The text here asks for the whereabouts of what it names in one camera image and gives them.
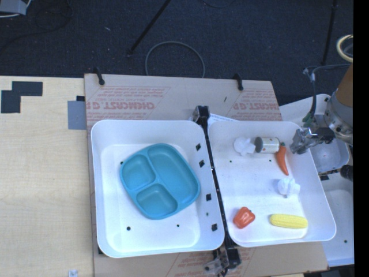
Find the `white plastic container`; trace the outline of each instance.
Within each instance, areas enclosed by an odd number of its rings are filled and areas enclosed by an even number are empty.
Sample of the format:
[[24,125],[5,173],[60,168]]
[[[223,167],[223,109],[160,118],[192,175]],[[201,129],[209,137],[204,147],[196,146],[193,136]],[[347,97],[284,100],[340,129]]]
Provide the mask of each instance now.
[[[297,124],[278,121],[215,122],[209,127],[214,165],[223,199],[229,235],[240,246],[253,247],[297,242],[328,241],[336,233],[336,224],[310,150],[293,154],[289,149]],[[275,154],[247,154],[234,150],[240,136],[277,137],[287,147],[289,176],[279,168]],[[294,178],[300,193],[286,197],[278,192],[282,178]],[[255,220],[243,229],[232,222],[241,207],[255,214]],[[288,229],[270,224],[271,214],[304,216],[308,228]]]
[[[97,241],[110,257],[217,249],[223,221],[202,128],[191,121],[102,120],[91,130]],[[157,143],[175,147],[201,184],[196,201],[175,215],[152,220],[133,203],[119,178],[121,162]]]

